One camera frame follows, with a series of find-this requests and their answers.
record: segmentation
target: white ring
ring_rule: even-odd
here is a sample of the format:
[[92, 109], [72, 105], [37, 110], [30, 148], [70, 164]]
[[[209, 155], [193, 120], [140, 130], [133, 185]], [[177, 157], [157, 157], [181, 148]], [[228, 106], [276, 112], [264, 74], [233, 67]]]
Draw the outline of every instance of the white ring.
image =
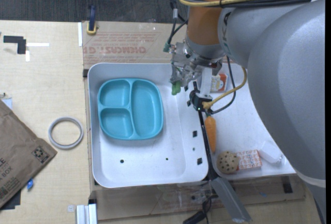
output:
[[[53, 131], [53, 128], [60, 122], [64, 122], [64, 121], [70, 121], [70, 122], [73, 122], [74, 124], [76, 124], [79, 129], [80, 129], [80, 136], [79, 138], [73, 142], [72, 144], [69, 144], [69, 145], [62, 145], [62, 144], [59, 144], [57, 143], [54, 139], [53, 139], [53, 136], [52, 136], [52, 131]], [[48, 137], [51, 141], [51, 143], [55, 146], [55, 147], [58, 147], [62, 150], [70, 150], [71, 148], [73, 147], [76, 147], [83, 139], [83, 136], [84, 136], [84, 129], [83, 129], [83, 126], [82, 124], [76, 119], [76, 118], [73, 118], [73, 117], [70, 117], [70, 116], [64, 116], [64, 117], [60, 117], [58, 119], [56, 119], [49, 127], [48, 129]]]

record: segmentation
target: qr code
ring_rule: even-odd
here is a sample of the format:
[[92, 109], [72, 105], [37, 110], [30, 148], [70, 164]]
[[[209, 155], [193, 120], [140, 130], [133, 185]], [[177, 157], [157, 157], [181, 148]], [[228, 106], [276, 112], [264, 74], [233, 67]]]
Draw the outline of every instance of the qr code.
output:
[[0, 199], [4, 198], [6, 196], [6, 194], [8, 194], [8, 191], [4, 187], [1, 187], [0, 188]]
[[45, 152], [40, 146], [32, 152], [32, 155], [34, 155], [41, 163], [44, 163], [49, 158], [48, 153]]

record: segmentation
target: green object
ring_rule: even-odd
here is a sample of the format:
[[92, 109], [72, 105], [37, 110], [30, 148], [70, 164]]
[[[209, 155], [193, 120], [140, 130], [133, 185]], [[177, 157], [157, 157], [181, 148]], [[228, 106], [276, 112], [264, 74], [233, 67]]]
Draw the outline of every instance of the green object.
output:
[[180, 93], [180, 81], [176, 81], [175, 84], [172, 84], [172, 95], [176, 95]]
[[164, 44], [163, 51], [168, 53], [170, 47], [171, 47], [171, 45], [170, 45], [169, 43], [166, 42], [166, 43]]

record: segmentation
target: cardboard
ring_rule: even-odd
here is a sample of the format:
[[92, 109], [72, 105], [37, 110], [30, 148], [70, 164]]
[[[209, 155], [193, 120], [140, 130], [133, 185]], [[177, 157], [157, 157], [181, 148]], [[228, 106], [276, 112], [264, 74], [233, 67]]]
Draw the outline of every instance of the cardboard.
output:
[[0, 100], [0, 208], [56, 153]]

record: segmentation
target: white tray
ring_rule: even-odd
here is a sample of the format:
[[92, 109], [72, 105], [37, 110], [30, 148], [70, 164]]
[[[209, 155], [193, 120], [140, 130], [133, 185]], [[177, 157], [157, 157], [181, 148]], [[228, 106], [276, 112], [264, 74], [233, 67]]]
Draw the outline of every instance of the white tray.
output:
[[[92, 167], [95, 181], [106, 188], [198, 182], [208, 163], [198, 113], [187, 107], [189, 91], [171, 95], [170, 64], [99, 63], [88, 72]], [[116, 78], [142, 78], [160, 90], [163, 129], [152, 139], [119, 140], [99, 125], [97, 95], [101, 85]]]

